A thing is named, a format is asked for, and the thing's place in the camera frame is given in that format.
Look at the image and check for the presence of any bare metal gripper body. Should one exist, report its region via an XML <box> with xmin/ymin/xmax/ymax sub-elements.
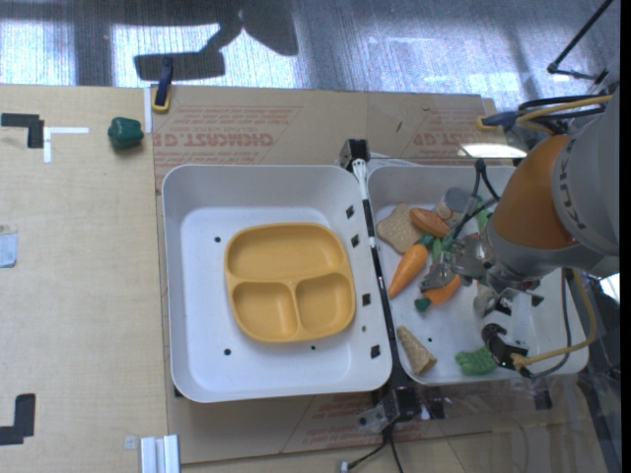
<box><xmin>445</xmin><ymin>236</ymin><xmax>494</xmax><ymax>280</ymax></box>

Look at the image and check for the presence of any white plastic tray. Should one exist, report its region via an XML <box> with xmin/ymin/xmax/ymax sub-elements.
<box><xmin>161</xmin><ymin>164</ymin><xmax>394</xmax><ymax>404</ymax></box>
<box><xmin>367</xmin><ymin>165</ymin><xmax>591</xmax><ymax>387</ymax></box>

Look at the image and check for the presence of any brown cardboard board red print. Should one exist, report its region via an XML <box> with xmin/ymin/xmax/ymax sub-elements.
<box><xmin>152</xmin><ymin>86</ymin><xmax>593</xmax><ymax>465</ymax></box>

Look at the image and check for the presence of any green cylinder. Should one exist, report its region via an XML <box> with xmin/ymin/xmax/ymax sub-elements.
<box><xmin>474</xmin><ymin>199</ymin><xmax>495</xmax><ymax>232</ymax></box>

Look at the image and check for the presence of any green broccoli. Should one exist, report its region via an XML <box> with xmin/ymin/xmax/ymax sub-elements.
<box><xmin>454</xmin><ymin>346</ymin><xmax>498</xmax><ymax>377</ymax></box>

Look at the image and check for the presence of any small grey can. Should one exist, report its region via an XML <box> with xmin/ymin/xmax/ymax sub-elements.
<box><xmin>436</xmin><ymin>187</ymin><xmax>475</xmax><ymax>222</ymax></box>

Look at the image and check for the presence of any tan bread slice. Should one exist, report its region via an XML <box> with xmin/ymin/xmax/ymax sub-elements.
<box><xmin>375</xmin><ymin>203</ymin><xmax>424</xmax><ymax>255</ymax></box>

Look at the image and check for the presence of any tan waffle cone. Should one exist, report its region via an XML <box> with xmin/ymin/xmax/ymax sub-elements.
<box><xmin>395</xmin><ymin>325</ymin><xmax>439</xmax><ymax>376</ymax></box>

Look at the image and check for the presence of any small orange carrot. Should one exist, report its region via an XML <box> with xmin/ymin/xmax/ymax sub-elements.
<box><xmin>413</xmin><ymin>273</ymin><xmax>463</xmax><ymax>313</ymax></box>

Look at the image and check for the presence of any large orange carrot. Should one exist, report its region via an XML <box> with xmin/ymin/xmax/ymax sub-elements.
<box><xmin>387</xmin><ymin>234</ymin><xmax>436</xmax><ymax>300</ymax></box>

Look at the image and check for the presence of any yellow divided plate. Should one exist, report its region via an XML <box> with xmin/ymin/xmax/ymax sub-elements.
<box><xmin>224</xmin><ymin>222</ymin><xmax>357</xmax><ymax>344</ymax></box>

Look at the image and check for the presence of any black block with thin wires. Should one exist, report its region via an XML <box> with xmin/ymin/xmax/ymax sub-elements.
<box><xmin>338</xmin><ymin>138</ymin><xmax>371</xmax><ymax>169</ymax></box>
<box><xmin>358</xmin><ymin>386</ymin><xmax>426</xmax><ymax>434</ymax></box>

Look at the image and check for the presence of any black cylinder on white bracket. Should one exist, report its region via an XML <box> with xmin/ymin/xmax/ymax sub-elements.
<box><xmin>472</xmin><ymin>283</ymin><xmax>546</xmax><ymax>372</ymax></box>

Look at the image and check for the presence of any green bell pepper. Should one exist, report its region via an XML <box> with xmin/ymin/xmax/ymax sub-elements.
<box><xmin>106</xmin><ymin>116</ymin><xmax>145</xmax><ymax>150</ymax></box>

